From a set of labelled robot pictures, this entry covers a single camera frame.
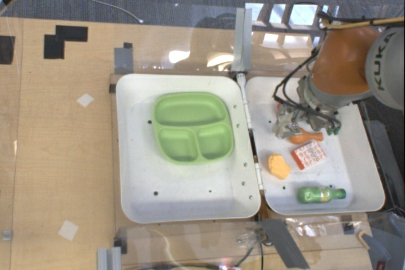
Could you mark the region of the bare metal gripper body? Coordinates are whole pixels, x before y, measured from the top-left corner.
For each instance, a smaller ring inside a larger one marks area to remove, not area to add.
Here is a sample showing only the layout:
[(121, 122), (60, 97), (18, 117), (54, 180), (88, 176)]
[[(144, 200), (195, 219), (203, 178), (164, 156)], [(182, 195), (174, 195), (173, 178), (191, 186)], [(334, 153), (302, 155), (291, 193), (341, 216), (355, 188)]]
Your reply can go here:
[(299, 132), (301, 132), (300, 127), (303, 127), (305, 123), (316, 132), (320, 132), (322, 129), (327, 132), (334, 132), (336, 129), (336, 122), (332, 121), (330, 116), (322, 117), (319, 114), (304, 111), (286, 102), (279, 104), (276, 118), (275, 124), (297, 123)]

